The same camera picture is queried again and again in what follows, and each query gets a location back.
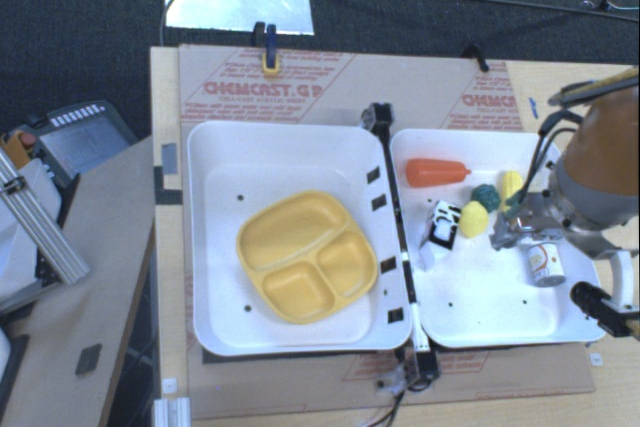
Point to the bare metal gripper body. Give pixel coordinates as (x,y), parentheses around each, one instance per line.
(542,212)

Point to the yellow divided plate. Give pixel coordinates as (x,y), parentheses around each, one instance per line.
(300,235)

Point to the white plastic tray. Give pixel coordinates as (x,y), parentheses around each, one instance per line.
(280,155)
(480,310)

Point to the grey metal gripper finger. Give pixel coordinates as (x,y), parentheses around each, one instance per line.
(540,237)
(504,235)

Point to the orange carrot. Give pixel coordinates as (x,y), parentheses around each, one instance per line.
(432,172)

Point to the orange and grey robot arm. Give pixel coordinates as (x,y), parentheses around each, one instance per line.
(607,150)

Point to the green broccoli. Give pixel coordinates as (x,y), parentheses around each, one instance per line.
(486,197)

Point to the black cylinder on white bracket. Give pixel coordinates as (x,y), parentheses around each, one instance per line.
(595,302)

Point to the brown cardboard board red print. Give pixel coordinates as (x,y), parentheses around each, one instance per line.
(320,90)

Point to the white can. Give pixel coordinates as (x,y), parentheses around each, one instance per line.
(544,265)

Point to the thin black and white rod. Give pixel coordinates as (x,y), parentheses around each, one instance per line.
(399,225)

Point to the black and white carton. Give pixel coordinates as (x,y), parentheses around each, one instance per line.
(442,227)

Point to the yellow lemon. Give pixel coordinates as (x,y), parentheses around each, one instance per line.
(473,219)

